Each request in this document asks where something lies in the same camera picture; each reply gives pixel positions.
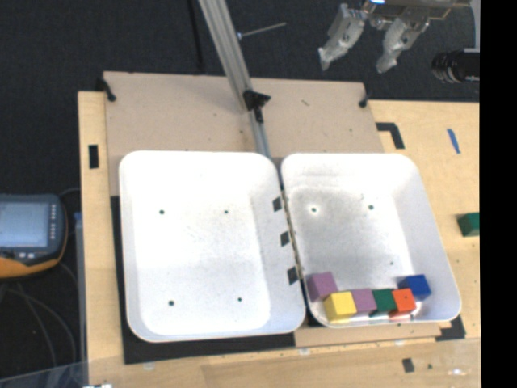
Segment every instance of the blue marker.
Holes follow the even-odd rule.
[[[451,138],[452,146],[454,146],[456,153],[461,154],[460,145],[458,144],[458,140],[456,139],[456,135],[454,134],[454,131],[452,129],[448,129],[447,132],[449,134],[449,137]]]

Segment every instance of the purple block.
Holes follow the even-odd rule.
[[[338,286],[332,272],[316,273],[307,277],[307,290],[311,302],[325,299],[331,293],[338,292]]]
[[[357,314],[370,314],[377,309],[371,289],[354,289],[351,291]]]

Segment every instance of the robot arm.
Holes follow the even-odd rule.
[[[366,20],[385,30],[384,53],[376,64],[384,73],[397,64],[397,58],[410,49],[425,32],[431,20],[443,20],[451,9],[468,6],[472,0],[364,0],[358,10],[341,5],[329,30],[329,40],[318,52],[322,68],[343,57],[360,38]]]

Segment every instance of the metal rod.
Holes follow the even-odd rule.
[[[199,2],[233,94],[241,110],[246,111],[250,116],[256,150],[270,158],[271,152],[264,125],[255,119],[253,111],[248,111],[244,101],[244,92],[252,91],[253,87],[226,0],[199,0]]]
[[[273,24],[272,26],[262,27],[260,29],[252,30],[251,32],[246,32],[246,33],[238,32],[237,37],[239,38],[239,40],[242,40],[243,37],[258,35],[259,33],[264,33],[264,32],[269,32],[270,30],[275,30],[275,29],[277,29],[279,27],[283,27],[283,26],[287,26],[287,23],[286,22],[277,23],[277,24]]]

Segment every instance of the green block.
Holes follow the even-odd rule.
[[[479,235],[479,213],[468,213],[458,218],[463,237],[474,237]]]
[[[391,289],[373,290],[372,293],[373,298],[375,299],[375,303],[377,304],[377,310],[370,316],[386,314],[397,308],[397,303],[395,303]]]

